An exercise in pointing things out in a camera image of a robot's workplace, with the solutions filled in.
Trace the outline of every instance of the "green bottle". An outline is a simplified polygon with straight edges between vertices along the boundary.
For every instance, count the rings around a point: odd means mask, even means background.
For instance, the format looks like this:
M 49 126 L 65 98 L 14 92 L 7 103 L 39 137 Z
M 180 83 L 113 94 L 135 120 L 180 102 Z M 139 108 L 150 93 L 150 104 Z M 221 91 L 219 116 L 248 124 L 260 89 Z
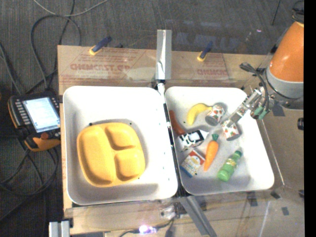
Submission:
M 237 167 L 237 161 L 242 156 L 240 151 L 235 151 L 232 155 L 228 157 L 224 165 L 217 173 L 217 178 L 221 181 L 228 182 Z

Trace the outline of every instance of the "blue clamp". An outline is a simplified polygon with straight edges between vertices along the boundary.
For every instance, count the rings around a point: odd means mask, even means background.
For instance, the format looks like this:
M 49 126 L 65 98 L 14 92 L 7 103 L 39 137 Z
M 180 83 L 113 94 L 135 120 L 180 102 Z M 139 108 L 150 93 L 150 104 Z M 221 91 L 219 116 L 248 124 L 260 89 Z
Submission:
M 213 42 L 210 41 L 207 45 L 207 47 L 204 49 L 204 51 L 202 51 L 201 53 L 199 53 L 197 59 L 199 61 L 204 61 L 206 59 L 206 55 L 207 53 L 212 49 L 212 46 L 213 46 Z
M 101 48 L 103 48 L 104 46 L 106 46 L 108 43 L 110 43 L 112 40 L 112 38 L 110 36 L 102 39 L 99 43 L 97 43 L 95 46 L 93 46 L 92 48 L 90 48 L 89 52 L 92 55 L 96 55 L 98 52 L 101 51 Z

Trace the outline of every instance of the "yellow plate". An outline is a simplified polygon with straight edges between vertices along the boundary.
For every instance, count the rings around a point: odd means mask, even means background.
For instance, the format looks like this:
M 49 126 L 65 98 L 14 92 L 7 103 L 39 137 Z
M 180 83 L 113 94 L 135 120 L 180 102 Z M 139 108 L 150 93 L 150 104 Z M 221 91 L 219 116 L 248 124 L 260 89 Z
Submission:
M 130 182 L 145 170 L 139 138 L 125 123 L 111 122 L 85 128 L 77 137 L 77 149 L 86 180 L 97 187 Z

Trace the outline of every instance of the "toy carrot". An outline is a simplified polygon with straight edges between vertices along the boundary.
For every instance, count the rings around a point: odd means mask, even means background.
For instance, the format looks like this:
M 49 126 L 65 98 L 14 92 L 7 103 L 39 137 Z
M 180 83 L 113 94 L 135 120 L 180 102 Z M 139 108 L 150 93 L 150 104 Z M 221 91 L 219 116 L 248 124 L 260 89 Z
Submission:
M 182 129 L 182 127 L 179 125 L 178 121 L 177 121 L 177 117 L 176 114 L 173 110 L 169 111 L 169 116 L 170 116 L 170 122 L 172 125 L 173 130 L 175 131 L 175 133 L 177 135 L 182 135 L 185 134 L 185 130 Z
M 219 147 L 218 142 L 217 142 L 218 134 L 216 133 L 212 134 L 212 138 L 213 140 L 211 140 L 208 143 L 207 148 L 206 148 L 204 171 L 207 171 L 208 168 L 211 166 Z

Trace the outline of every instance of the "light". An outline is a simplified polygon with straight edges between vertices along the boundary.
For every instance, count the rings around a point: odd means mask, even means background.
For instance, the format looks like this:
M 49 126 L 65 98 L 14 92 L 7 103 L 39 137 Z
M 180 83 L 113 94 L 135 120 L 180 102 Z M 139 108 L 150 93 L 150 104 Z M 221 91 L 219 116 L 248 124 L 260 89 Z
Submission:
M 139 227 L 139 233 L 141 235 L 145 235 L 145 234 L 155 234 L 157 233 L 157 229 L 156 228 L 153 228 L 153 227 L 149 227 L 149 226 L 146 226 L 146 225 L 141 225 Z

